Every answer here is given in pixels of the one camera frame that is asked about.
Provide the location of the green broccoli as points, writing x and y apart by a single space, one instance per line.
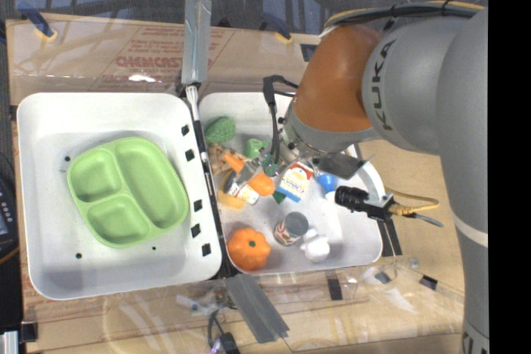
220 130

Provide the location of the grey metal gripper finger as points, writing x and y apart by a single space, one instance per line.
247 173

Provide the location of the white lumpy toy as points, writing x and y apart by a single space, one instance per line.
316 248

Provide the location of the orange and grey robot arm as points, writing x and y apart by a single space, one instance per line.
415 87

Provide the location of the orange pumpkin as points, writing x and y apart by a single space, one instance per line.
248 249

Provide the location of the green divided plate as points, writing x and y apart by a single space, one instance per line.
132 186

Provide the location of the white plastic tray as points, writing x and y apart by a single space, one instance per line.
352 244
50 219

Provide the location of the small white labelled bottle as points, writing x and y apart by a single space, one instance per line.
246 193

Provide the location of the small green toy piece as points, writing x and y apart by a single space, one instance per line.
253 147

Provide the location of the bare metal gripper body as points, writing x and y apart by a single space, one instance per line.
286 151

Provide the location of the black cylinder on white bracket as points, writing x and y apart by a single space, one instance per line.
357 198

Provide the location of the blue and white bottle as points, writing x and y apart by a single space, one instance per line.
326 181

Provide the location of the beige pizza slice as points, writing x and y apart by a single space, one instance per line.
217 157

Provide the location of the brown cardboard board, red print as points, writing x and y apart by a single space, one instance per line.
257 54

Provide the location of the yellow banana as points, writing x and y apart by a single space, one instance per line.
229 201

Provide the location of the orange carrot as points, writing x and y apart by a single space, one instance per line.
262 184

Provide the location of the white blue red carton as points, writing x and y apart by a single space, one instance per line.
295 182

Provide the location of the small red and white can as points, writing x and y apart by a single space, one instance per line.
290 229

